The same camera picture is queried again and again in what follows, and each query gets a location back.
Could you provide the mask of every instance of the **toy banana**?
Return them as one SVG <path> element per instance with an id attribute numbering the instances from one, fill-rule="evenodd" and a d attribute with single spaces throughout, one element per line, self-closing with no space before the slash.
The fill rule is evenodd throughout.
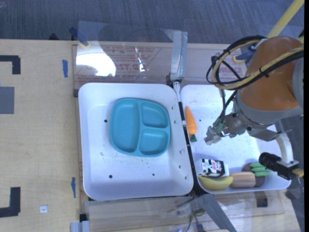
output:
<path id="1" fill-rule="evenodd" d="M 233 182 L 233 177 L 231 176 L 212 179 L 199 175 L 198 178 L 201 181 L 202 185 L 209 190 L 223 190 L 229 185 L 231 185 Z"/>

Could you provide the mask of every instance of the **blue bowl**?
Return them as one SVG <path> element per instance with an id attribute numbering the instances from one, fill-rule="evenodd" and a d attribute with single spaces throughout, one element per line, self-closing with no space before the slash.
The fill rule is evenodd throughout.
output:
<path id="1" fill-rule="evenodd" d="M 124 154 L 157 157 L 169 147 L 170 122 L 166 109 L 153 101 L 122 98 L 110 118 L 110 142 Z"/>

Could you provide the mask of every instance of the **wooden surface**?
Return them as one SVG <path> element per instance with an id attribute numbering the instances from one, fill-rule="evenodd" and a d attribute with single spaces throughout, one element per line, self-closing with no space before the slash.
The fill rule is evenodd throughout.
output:
<path id="1" fill-rule="evenodd" d="M 14 114 L 0 115 L 0 208 L 9 206 L 10 187 L 21 187 L 21 212 L 16 217 L 0 218 L 0 231 L 65 232 L 70 231 L 70 222 L 79 218 L 79 162 L 72 95 L 74 44 L 0 40 L 1 55 L 21 58 L 21 75 L 12 75 L 11 63 L 0 62 L 1 86 L 15 87 Z M 196 45 L 203 47 L 215 45 Z M 63 59 L 68 61 L 67 78 L 62 70 Z M 76 198 L 72 177 L 76 180 Z M 233 198 L 246 200 L 241 194 Z M 221 195 L 218 200 L 239 231 L 300 231 L 284 192 L 269 199 L 274 202 L 269 205 L 269 212 L 255 210 L 255 216 L 249 206 L 245 209 L 238 207 L 237 202 L 232 204 L 228 195 Z M 40 205 L 45 204 L 48 213 L 40 213 Z M 209 218 L 202 221 L 205 229 L 218 230 Z"/>

